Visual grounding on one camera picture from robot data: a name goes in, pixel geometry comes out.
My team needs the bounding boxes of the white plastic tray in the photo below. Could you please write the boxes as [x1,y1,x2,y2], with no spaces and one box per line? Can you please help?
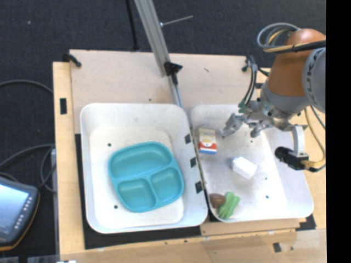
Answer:
[189,104,315,224]
[80,102,209,235]

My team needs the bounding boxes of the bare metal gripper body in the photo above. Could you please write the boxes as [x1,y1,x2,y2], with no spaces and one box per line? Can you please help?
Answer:
[241,100,296,132]

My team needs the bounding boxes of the black cylinder on white bracket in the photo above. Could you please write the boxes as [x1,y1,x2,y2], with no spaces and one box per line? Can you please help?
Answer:
[274,124,310,171]

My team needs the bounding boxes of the blue divided plate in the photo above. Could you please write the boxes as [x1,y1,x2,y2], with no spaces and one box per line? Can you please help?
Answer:
[107,141,185,214]

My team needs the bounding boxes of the red white yellow carton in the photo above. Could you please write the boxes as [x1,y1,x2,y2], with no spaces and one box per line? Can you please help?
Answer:
[197,128,218,155]

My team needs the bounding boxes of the pale wood board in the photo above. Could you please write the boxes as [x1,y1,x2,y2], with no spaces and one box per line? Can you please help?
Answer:
[68,49,307,237]

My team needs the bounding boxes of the green toy vegetable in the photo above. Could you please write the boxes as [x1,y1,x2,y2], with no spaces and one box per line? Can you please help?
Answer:
[218,191,241,220]

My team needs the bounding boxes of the brown toy bread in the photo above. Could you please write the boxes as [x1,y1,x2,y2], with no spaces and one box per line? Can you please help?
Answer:
[209,193,227,209]

